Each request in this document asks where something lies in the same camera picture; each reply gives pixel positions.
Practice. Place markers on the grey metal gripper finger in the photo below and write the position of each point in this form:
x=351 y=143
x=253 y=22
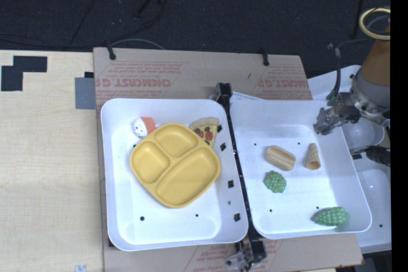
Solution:
x=322 y=127
x=325 y=113

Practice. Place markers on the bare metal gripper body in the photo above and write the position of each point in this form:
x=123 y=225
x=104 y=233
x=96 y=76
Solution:
x=349 y=113

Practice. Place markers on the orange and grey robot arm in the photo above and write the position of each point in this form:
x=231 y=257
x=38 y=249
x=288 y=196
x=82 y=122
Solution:
x=377 y=57

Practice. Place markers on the tan toy ice cream cone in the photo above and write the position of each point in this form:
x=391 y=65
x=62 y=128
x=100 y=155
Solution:
x=312 y=157

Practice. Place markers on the tan toy bread bun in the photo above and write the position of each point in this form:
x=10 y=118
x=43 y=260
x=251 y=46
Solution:
x=280 y=157

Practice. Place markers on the white plastic tray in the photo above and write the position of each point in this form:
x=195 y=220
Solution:
x=172 y=226
x=306 y=194

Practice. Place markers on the round green toy grapes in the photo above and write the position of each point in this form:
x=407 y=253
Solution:
x=274 y=181

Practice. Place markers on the long green toy grapes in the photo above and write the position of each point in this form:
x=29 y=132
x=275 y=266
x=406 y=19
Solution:
x=330 y=216

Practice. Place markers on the thin black and white rod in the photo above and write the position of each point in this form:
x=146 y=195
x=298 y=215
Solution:
x=240 y=168

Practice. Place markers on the toy pizza slice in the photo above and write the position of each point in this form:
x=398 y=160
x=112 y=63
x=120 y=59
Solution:
x=205 y=129

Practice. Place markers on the brown cardboard board red print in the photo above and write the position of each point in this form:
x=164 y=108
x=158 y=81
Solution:
x=191 y=73

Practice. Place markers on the yellow divided plate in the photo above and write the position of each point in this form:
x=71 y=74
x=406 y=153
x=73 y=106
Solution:
x=175 y=165

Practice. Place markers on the orange and white toy sushi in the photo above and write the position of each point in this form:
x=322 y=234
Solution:
x=144 y=126

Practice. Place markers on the black cylinder on white bracket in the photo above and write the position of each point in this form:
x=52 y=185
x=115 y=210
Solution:
x=379 y=154

